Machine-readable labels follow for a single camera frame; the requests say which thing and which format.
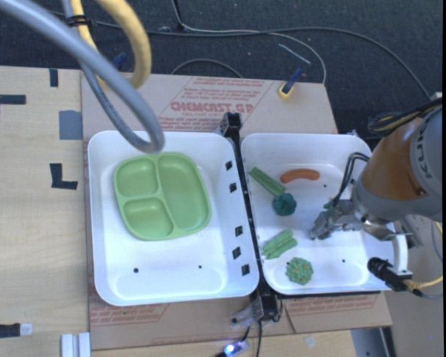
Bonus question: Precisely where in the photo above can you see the orange sausage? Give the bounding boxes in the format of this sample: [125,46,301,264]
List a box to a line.
[279,167,321,184]

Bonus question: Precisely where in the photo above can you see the green bean pods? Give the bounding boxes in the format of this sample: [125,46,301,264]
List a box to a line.
[261,228,299,261]

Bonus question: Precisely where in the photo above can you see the black block with thin wires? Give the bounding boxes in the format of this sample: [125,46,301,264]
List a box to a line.
[257,292,284,322]
[220,112,244,138]

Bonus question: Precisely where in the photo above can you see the white plastic tray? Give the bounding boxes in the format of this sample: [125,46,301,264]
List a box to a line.
[87,129,262,307]
[240,132,410,296]

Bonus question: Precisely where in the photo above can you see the brown cardboard board red print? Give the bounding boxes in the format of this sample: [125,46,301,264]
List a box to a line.
[80,73,394,351]

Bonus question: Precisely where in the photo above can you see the green divided plate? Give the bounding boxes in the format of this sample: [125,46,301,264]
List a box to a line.
[112,151,213,242]

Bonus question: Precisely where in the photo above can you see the thin black rod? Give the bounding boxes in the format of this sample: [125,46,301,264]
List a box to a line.
[231,132,269,298]

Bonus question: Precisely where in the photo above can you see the dark green broccoli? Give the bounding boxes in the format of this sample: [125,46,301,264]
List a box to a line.
[271,192,298,216]

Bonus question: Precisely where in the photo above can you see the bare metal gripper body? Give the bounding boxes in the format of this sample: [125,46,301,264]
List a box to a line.
[330,198,398,242]

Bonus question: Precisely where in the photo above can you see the green grapes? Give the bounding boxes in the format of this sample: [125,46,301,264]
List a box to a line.
[285,257,315,287]

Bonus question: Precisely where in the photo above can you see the green celery stick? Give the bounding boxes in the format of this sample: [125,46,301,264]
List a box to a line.
[248,166,287,197]

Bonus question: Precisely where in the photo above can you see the black cylinder on white bracket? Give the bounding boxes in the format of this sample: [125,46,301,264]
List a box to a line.
[366,232,414,293]

